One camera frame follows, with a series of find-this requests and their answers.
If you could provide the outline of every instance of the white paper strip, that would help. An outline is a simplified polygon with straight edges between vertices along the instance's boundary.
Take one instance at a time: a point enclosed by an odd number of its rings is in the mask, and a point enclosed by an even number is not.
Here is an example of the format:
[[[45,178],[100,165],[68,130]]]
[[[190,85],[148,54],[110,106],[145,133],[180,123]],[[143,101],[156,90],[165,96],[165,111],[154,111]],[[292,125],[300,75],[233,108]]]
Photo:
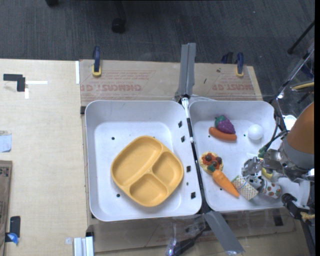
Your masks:
[[[24,89],[24,98],[26,100],[29,99],[29,88],[27,86]]]
[[[78,85],[80,84],[80,68],[79,68],[79,61],[75,62],[75,83]]]
[[[27,85],[47,85],[48,81],[25,81]]]

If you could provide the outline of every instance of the toy carrot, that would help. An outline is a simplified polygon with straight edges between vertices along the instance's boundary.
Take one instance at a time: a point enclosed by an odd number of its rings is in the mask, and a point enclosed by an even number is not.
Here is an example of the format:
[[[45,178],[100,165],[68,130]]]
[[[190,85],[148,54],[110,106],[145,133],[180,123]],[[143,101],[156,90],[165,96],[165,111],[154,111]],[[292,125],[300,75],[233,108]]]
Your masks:
[[[231,183],[231,181],[227,178],[227,176],[220,170],[215,169],[213,164],[208,166],[208,169],[212,171],[213,180],[225,191],[229,192],[231,195],[236,198],[239,197],[239,192],[235,188],[235,186]]]
[[[224,140],[224,141],[235,141],[235,140],[237,140],[237,135],[224,133],[222,131],[219,131],[215,127],[210,127],[209,128],[209,134],[212,135],[213,137],[216,137],[217,139]]]

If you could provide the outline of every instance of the white ball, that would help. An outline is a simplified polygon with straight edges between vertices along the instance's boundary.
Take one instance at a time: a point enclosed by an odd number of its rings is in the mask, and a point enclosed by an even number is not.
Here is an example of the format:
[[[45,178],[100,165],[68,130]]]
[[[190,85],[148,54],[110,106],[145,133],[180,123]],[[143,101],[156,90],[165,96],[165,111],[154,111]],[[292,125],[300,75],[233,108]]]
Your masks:
[[[264,135],[264,129],[259,124],[253,124],[248,129],[248,136],[250,139],[257,141]]]

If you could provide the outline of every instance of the chair wheel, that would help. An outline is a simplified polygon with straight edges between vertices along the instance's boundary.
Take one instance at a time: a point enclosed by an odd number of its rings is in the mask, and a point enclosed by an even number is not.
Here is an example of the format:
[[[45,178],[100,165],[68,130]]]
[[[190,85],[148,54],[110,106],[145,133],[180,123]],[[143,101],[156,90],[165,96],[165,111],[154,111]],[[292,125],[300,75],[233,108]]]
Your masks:
[[[112,21],[112,31],[115,33],[123,33],[126,31],[125,27],[126,22],[121,18],[115,18]]]

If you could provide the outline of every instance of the blue clamp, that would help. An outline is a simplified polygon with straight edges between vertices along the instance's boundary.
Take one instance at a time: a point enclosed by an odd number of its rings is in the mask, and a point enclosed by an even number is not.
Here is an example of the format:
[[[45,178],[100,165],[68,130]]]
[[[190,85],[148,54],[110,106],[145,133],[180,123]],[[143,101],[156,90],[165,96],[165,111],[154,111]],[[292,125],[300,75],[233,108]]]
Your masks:
[[[244,67],[244,54],[242,52],[239,52],[236,55],[236,69],[235,69],[235,75],[239,78],[242,78],[244,76],[243,67]]]
[[[98,46],[94,47],[92,58],[94,59],[94,64],[92,65],[92,75],[94,77],[100,77],[101,76],[100,47]]]
[[[16,233],[5,233],[5,241],[6,242],[14,242],[16,245],[18,244],[19,238]]]

